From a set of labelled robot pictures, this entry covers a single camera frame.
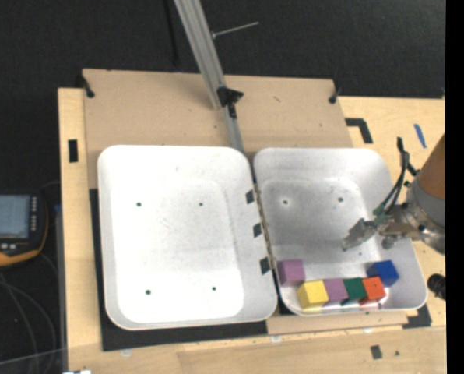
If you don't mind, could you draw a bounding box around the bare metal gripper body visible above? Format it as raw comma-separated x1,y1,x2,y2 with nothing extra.
375,203,446,255

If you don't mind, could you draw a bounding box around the blue cube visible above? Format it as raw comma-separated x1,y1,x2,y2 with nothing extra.
366,259,400,288

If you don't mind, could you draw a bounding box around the white plastic tray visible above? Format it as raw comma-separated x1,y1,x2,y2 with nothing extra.
251,146,429,318
96,144,279,332

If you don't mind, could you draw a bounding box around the orange cube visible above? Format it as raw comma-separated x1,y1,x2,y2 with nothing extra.
361,275,388,302

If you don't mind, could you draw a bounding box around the green cube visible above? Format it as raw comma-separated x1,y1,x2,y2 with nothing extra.
343,277,368,301

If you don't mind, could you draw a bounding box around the purple cube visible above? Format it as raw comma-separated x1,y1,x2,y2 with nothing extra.
323,277,350,304
276,258,307,288

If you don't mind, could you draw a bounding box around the yellow cube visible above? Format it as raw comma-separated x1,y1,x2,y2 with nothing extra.
296,279,330,311

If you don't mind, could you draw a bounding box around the pale wood board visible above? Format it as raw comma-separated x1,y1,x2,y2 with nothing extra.
81,68,410,337

